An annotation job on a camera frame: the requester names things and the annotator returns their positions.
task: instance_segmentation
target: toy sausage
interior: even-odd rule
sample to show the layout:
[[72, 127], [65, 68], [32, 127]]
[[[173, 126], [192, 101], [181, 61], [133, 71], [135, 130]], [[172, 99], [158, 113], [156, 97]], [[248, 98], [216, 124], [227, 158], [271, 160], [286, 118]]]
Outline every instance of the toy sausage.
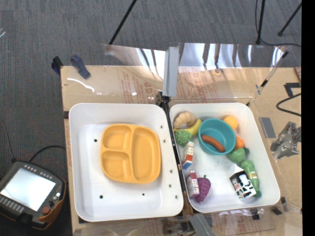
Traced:
[[215, 138], [207, 135], [201, 135], [201, 140], [213, 145], [219, 152], [225, 152], [224, 146]]

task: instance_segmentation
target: toy green bottle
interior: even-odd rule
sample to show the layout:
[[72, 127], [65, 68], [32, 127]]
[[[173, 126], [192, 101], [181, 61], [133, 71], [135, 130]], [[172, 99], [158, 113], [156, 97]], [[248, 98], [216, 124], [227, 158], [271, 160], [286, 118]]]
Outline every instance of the toy green bottle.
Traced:
[[259, 185], [259, 179], [256, 173], [256, 169], [252, 161], [246, 160], [241, 163], [241, 168], [245, 171], [248, 178], [251, 180], [252, 185], [254, 186], [254, 189], [256, 191], [255, 197], [261, 196], [261, 192], [258, 188]]

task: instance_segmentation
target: toy orange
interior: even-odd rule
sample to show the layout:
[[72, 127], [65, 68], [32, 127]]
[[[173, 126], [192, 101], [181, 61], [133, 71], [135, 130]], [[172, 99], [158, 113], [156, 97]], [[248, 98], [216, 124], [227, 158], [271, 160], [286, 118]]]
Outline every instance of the toy orange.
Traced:
[[238, 136], [235, 135], [236, 143], [234, 149], [243, 148], [244, 147], [244, 141]]

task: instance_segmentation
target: controller screen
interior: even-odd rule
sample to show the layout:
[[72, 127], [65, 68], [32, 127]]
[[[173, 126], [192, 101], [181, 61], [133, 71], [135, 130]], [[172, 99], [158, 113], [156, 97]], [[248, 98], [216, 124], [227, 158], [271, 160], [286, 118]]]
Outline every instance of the controller screen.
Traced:
[[38, 211], [56, 183], [20, 168], [0, 192], [35, 211]]

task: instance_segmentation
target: black clip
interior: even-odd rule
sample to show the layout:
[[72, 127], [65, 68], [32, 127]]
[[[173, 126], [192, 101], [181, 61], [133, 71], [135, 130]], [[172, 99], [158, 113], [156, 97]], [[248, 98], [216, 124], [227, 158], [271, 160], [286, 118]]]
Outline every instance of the black clip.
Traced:
[[51, 68], [60, 76], [60, 67], [63, 66], [63, 63], [60, 61], [59, 57], [56, 56], [51, 63]]
[[91, 74], [88, 72], [87, 68], [85, 67], [82, 59], [78, 55], [73, 55], [71, 57], [71, 63], [73, 66], [79, 69], [79, 74], [84, 78], [88, 78]]

